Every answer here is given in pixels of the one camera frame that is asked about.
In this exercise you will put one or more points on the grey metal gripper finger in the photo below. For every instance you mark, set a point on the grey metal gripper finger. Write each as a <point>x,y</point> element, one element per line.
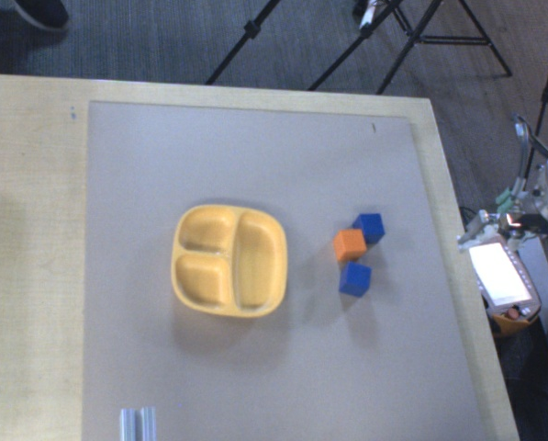
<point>480,219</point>
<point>477,239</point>

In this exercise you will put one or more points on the blue cube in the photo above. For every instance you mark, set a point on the blue cube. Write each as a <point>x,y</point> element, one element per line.
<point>371,226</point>
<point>355,279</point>

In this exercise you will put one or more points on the orange cube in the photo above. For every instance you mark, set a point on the orange cube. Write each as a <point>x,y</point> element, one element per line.
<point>350,245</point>

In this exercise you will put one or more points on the yellow divided plate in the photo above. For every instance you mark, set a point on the yellow divided plate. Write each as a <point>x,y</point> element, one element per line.
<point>255,260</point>

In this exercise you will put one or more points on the grey flat board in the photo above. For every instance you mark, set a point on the grey flat board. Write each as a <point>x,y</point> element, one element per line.
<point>264,375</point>

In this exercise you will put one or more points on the person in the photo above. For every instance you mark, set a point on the person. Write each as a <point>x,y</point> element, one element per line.
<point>30,3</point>

